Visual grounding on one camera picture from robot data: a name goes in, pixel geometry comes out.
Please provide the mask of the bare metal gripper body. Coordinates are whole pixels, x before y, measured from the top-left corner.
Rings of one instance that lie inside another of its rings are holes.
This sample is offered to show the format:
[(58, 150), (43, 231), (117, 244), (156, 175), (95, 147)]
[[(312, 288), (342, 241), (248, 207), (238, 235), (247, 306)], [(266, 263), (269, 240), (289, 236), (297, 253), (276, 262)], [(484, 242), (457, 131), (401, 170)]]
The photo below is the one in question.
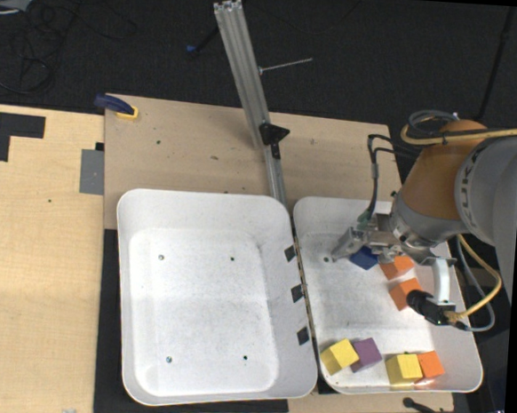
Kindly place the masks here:
[(445, 220), (428, 216), (367, 211), (358, 217), (359, 231), (365, 233), (365, 245), (373, 253), (394, 250), (417, 264), (431, 265), (435, 260), (432, 248), (444, 242)]

